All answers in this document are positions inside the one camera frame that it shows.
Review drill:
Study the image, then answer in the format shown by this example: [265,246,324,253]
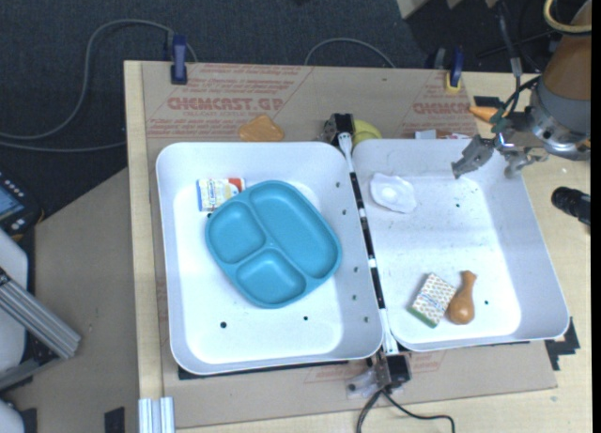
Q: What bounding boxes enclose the brown cardboard board, red print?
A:
[140,62,561,429]

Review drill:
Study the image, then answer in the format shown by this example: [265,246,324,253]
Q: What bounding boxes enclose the yellow banana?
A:
[351,118,383,147]

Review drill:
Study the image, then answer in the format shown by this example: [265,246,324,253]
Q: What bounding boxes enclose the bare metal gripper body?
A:
[493,112,592,161]

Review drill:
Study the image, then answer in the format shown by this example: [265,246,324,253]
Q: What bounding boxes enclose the white plastic tray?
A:
[351,137,572,354]
[154,140,386,377]

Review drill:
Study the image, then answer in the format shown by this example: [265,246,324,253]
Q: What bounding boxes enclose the brown chicken drumstick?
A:
[445,270,479,327]

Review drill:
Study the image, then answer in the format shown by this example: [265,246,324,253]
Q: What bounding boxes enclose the orange carrot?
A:
[469,104,500,122]

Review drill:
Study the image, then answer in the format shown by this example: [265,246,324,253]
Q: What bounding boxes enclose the blue divided plate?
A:
[204,179,344,310]

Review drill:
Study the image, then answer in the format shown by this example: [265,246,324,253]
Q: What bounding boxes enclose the black block with thin wires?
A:
[374,352,414,394]
[321,112,356,144]

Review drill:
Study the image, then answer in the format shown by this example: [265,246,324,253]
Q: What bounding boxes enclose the white fried egg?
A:
[369,172,419,215]

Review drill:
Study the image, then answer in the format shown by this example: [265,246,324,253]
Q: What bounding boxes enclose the white and orange carton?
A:
[195,177,247,213]

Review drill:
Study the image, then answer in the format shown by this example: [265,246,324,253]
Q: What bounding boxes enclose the thin black and white rod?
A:
[337,131,399,356]

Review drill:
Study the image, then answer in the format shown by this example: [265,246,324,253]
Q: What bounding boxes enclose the white orange-patterned packet, green edge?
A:
[407,271,458,330]

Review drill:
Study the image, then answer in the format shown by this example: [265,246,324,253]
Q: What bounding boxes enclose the orange bread slice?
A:
[237,114,286,144]

